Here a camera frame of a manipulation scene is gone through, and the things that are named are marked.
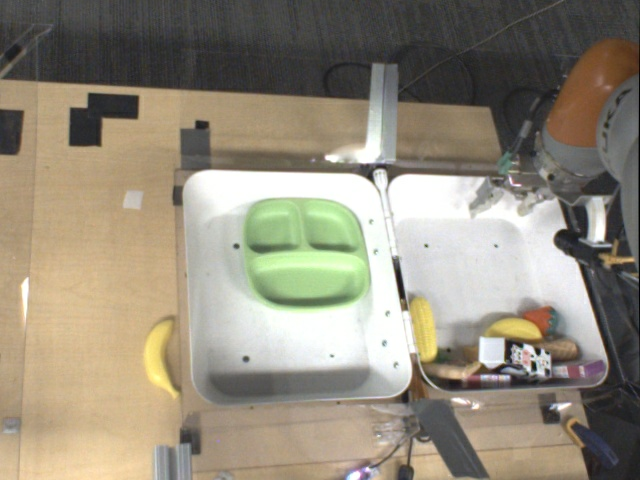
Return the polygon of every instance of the green divided plate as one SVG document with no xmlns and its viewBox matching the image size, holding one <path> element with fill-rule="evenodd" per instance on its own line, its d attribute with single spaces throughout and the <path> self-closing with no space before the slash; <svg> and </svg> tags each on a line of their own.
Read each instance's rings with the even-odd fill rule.
<svg viewBox="0 0 640 480">
<path fill-rule="evenodd" d="M 325 199 L 265 199 L 244 223 L 245 271 L 254 295 L 275 308 L 353 304 L 370 283 L 362 230 L 347 207 Z"/>
</svg>

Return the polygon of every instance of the white cable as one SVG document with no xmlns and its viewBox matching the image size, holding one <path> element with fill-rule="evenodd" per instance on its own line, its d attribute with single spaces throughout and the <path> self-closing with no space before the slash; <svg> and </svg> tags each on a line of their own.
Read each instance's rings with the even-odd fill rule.
<svg viewBox="0 0 640 480">
<path fill-rule="evenodd" d="M 557 0 L 556 2 L 547 5 L 546 7 L 543 7 L 541 9 L 538 9 L 535 12 L 532 12 L 531 14 L 527 14 L 526 16 L 523 16 L 522 18 L 519 18 L 515 21 L 512 21 L 511 23 L 509 23 L 508 25 L 505 25 L 504 27 L 502 27 L 500 30 L 494 32 L 493 34 L 491 34 L 490 36 L 485 37 L 484 39 L 478 41 L 477 43 L 465 48 L 464 50 L 460 50 L 458 53 L 454 53 L 453 55 L 450 55 L 449 57 L 446 57 L 445 59 L 441 60 L 440 62 L 434 64 L 433 66 L 431 66 L 429 69 L 427 69 L 426 71 L 424 71 L 422 74 L 420 74 L 419 76 L 417 76 L 416 78 L 414 78 L 413 80 L 411 80 L 411 82 L 409 82 L 408 84 L 406 84 L 404 87 L 402 87 L 399 91 L 398 94 L 402 94 L 404 91 L 406 91 L 409 87 L 411 87 L 413 84 L 415 84 L 416 82 L 422 80 L 425 76 L 427 76 L 429 73 L 431 73 L 432 71 L 435 71 L 436 69 L 438 69 L 440 66 L 442 66 L 443 64 L 449 62 L 452 59 L 455 59 L 456 57 L 460 57 L 461 55 L 464 55 L 465 53 L 470 52 L 471 50 L 474 50 L 475 48 L 478 48 L 478 46 L 482 46 L 485 43 L 488 43 L 489 41 L 491 41 L 492 39 L 498 37 L 500 34 L 506 32 L 507 30 L 515 27 L 516 25 L 519 25 L 520 23 L 522 23 L 523 21 L 527 21 L 531 18 L 535 18 L 536 16 L 540 16 L 542 13 L 545 13 L 547 11 L 550 11 L 551 9 L 553 9 L 554 7 L 557 7 L 558 5 L 566 2 L 567 0 Z"/>
</svg>

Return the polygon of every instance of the banana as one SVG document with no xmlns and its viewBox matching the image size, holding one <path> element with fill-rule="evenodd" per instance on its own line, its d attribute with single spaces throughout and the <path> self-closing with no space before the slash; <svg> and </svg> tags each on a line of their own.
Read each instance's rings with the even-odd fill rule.
<svg viewBox="0 0 640 480">
<path fill-rule="evenodd" d="M 431 305 L 426 299 L 416 297 L 409 304 L 411 321 L 413 322 L 413 333 L 416 337 L 416 346 L 420 361 L 431 363 L 438 355 L 438 345 L 436 342 L 436 326 L 433 322 L 433 312 Z"/>
<path fill-rule="evenodd" d="M 149 380 L 159 388 L 166 390 L 175 400 L 180 396 L 180 392 L 171 382 L 165 361 L 167 344 L 173 332 L 173 325 L 174 319 L 167 318 L 158 322 L 149 332 L 144 344 L 144 369 Z"/>
<path fill-rule="evenodd" d="M 485 332 L 485 338 L 508 338 L 526 343 L 540 341 L 542 333 L 538 326 L 524 318 L 503 318 L 491 325 Z"/>
</svg>

